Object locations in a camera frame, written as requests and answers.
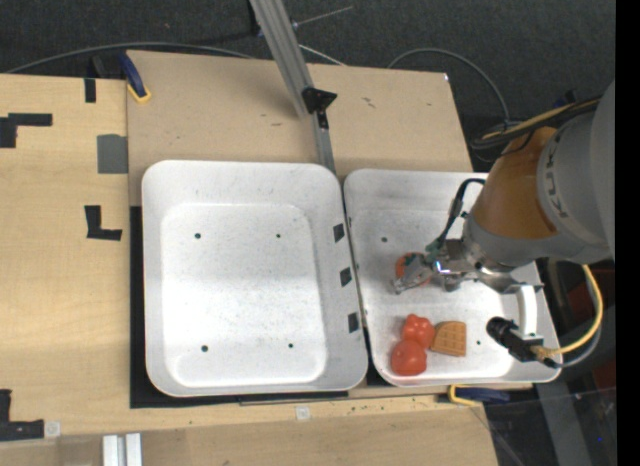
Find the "tray hole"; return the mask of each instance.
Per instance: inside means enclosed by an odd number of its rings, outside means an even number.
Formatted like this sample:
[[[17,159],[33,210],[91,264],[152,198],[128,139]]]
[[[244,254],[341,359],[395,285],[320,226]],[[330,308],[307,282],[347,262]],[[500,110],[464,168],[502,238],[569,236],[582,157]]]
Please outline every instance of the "tray hole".
[[[345,286],[349,281],[351,281],[351,269],[347,267],[340,271],[340,284]]]
[[[349,320],[349,332],[350,333],[353,333],[354,331],[357,331],[358,329],[360,329],[360,322],[358,322],[358,314],[357,313],[350,313],[347,318]]]
[[[342,224],[336,224],[333,227],[333,240],[338,242],[341,238],[344,237],[344,226]]]

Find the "black tape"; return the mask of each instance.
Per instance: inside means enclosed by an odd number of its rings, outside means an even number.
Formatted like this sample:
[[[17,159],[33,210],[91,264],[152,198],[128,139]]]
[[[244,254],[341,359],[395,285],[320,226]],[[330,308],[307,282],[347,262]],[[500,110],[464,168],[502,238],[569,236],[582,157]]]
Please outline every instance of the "black tape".
[[[12,422],[9,420],[11,390],[0,390],[0,441],[44,438],[44,420]]]
[[[98,205],[86,205],[84,207],[87,216],[87,238],[100,240],[117,240],[122,238],[122,230],[102,229],[102,209]]]
[[[51,126],[51,114],[16,114],[9,113],[0,118],[0,148],[15,148],[19,126]]]
[[[84,101],[96,103],[96,81],[92,78],[84,79]]]
[[[358,320],[357,313],[349,313],[347,318],[349,320],[349,333],[354,333],[360,329],[360,321]]]

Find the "wooden board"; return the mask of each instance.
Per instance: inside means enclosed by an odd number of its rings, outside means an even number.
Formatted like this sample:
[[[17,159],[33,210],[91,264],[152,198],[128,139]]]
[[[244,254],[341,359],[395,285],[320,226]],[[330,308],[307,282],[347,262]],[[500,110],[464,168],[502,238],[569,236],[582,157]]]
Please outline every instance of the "wooden board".
[[[375,398],[131,410],[128,181],[126,175],[98,174],[96,153],[98,135],[127,134],[126,90],[121,81],[98,80],[96,87],[97,102],[86,103],[81,79],[0,75],[0,116],[53,114],[51,128],[21,127],[17,148],[0,150],[0,386],[13,390],[12,420],[58,421],[63,436],[226,425],[239,432],[239,425],[297,425],[295,409],[304,403],[312,425],[327,422],[324,430],[317,427],[323,439],[340,440],[347,432],[337,426],[342,430],[332,434],[330,422],[364,432],[357,429],[368,428],[369,418],[393,422],[440,413],[448,415],[445,428],[470,432],[451,420],[457,408],[436,403],[428,390],[398,396],[406,392],[361,387],[355,397]],[[103,227],[122,229],[122,240],[87,239],[84,205],[101,205]],[[373,433],[384,428],[372,425]],[[472,434],[484,443],[474,457],[493,464],[488,431],[478,426]],[[467,431],[455,436],[470,439]],[[316,438],[308,439],[307,446],[318,446]],[[75,441],[78,450],[86,442]],[[2,447],[0,463],[24,450],[14,445]],[[51,449],[47,443],[34,446],[26,452],[30,458]],[[56,457],[65,457],[67,452],[56,450]]]
[[[142,459],[153,466],[498,465],[484,414],[475,409],[147,432]],[[101,440],[13,443],[0,448],[0,463],[98,465]]]
[[[129,98],[132,205],[160,160],[316,162],[309,123],[295,113],[275,62],[129,52],[152,93]],[[342,179],[373,167],[472,171],[451,87],[442,73],[310,64],[338,94],[327,115]]]

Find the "black cable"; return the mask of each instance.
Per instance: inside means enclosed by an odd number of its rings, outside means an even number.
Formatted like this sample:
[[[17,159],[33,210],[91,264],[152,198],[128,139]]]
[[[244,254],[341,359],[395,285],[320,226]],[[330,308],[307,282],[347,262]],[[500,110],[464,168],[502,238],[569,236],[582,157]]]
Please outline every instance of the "black cable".
[[[593,335],[593,338],[587,342],[587,347],[580,352],[577,356],[571,359],[564,359],[563,362],[558,363],[551,358],[545,358],[543,363],[550,368],[569,368],[575,366],[579,363],[582,363],[585,359],[587,359],[591,353],[596,349],[598,344],[600,343],[600,337],[602,336],[602,327],[599,327],[596,333]]]
[[[496,98],[500,102],[500,107],[502,107],[502,112],[504,114],[505,122],[508,122],[508,121],[511,120],[511,117],[510,117],[510,114],[509,114],[509,109],[507,107],[506,102],[504,101],[504,97],[502,96],[502,93],[500,92],[500,90],[498,89],[496,84],[493,82],[493,80],[491,80],[489,75],[487,75],[477,65],[475,65],[469,59],[467,59],[466,57],[463,57],[460,54],[457,54],[455,52],[450,52],[449,50],[444,50],[442,48],[415,48],[413,50],[409,50],[408,52],[404,52],[404,53],[400,54],[398,57],[396,57],[393,61],[391,61],[387,65],[387,68],[388,69],[394,68],[396,66],[396,64],[398,64],[402,59],[405,59],[406,57],[409,57],[409,56],[412,56],[412,55],[416,55],[416,54],[426,54],[426,53],[435,53],[435,54],[445,55],[447,57],[452,57],[453,59],[457,59],[458,61],[460,61],[460,62],[466,64],[467,66],[469,66],[470,68],[474,69],[476,71],[476,73],[478,73],[478,75],[480,75],[484,79],[484,81],[487,84],[489,84],[489,87],[491,88],[493,93],[496,95]]]
[[[482,178],[468,178],[460,184],[460,187],[458,187],[458,191],[456,192],[456,196],[451,202],[451,208],[449,208],[449,218],[447,219],[447,224],[445,225],[444,230],[442,230],[442,233],[440,233],[440,236],[436,239],[438,249],[440,249],[444,245],[444,242],[447,239],[447,235],[451,230],[451,226],[453,226],[453,223],[462,212],[464,194],[469,184],[479,183],[480,185],[484,185],[484,182],[485,181]]]
[[[31,68],[42,66],[44,64],[49,64],[62,59],[71,59],[74,57],[80,57],[83,55],[93,54],[97,52],[107,52],[110,50],[127,50],[127,49],[135,49],[135,48],[187,50],[187,51],[193,51],[193,52],[204,52],[208,54],[215,53],[215,54],[230,55],[233,57],[242,57],[244,59],[252,59],[250,55],[246,55],[241,52],[235,52],[233,50],[227,50],[225,48],[217,48],[213,46],[204,46],[204,45],[189,45],[184,43],[171,43],[166,41],[145,41],[145,42],[139,42],[139,43],[114,43],[111,45],[102,45],[102,46],[96,46],[96,47],[90,47],[90,48],[83,48],[81,50],[74,50],[72,52],[66,52],[64,54],[58,54],[51,57],[46,57],[44,59],[40,59],[38,61],[34,61],[29,64],[25,64],[23,66],[18,66],[17,68],[13,68],[11,70],[5,71],[5,73],[21,73]]]
[[[479,137],[472,139],[469,142],[469,146],[473,150],[486,150],[503,145],[507,142],[511,142],[512,140],[517,139],[518,137],[522,137],[523,135],[533,133],[542,127],[559,128],[571,119],[589,112],[593,112],[598,106],[599,101],[600,99],[596,98],[569,105],[564,110],[558,112],[557,114],[549,116],[548,118],[539,120],[537,120],[537,118],[532,118],[531,120],[529,120],[532,121],[531,125],[519,129],[517,128],[519,125],[514,125],[504,131],[504,125],[500,123],[489,128],[488,130],[485,130]]]
[[[486,164],[493,164],[496,160],[498,160],[502,154],[498,153],[495,157],[493,158],[487,158],[487,157],[483,157],[481,156],[477,151],[473,151],[473,154],[476,156],[476,158],[478,160],[480,160],[481,162],[484,162]]]
[[[240,41],[241,39],[253,38],[255,35],[252,32],[236,32],[232,34],[223,34],[221,36],[215,36],[213,38],[198,39],[190,41],[189,44],[193,46],[208,46],[208,45],[221,45],[222,43],[231,43],[234,41]]]
[[[500,153],[500,155],[498,155],[498,156],[494,159],[494,161],[495,161],[495,160],[498,160],[499,158],[506,157],[507,155],[511,155],[511,154],[513,154],[513,153],[517,153],[517,152],[519,152],[519,151],[522,151],[522,150],[523,150],[523,149],[525,149],[525,148],[527,147],[527,145],[531,142],[531,139],[532,139],[532,138],[533,138],[533,132],[529,132],[529,135],[527,135],[527,138],[524,140],[524,142],[523,142],[520,146],[518,146],[515,150],[503,151],[502,153]],[[486,160],[486,159],[482,159],[482,158],[480,157],[480,155],[478,155],[477,153],[476,153],[476,156],[477,156],[478,158],[480,158],[480,160],[488,161],[488,160]]]

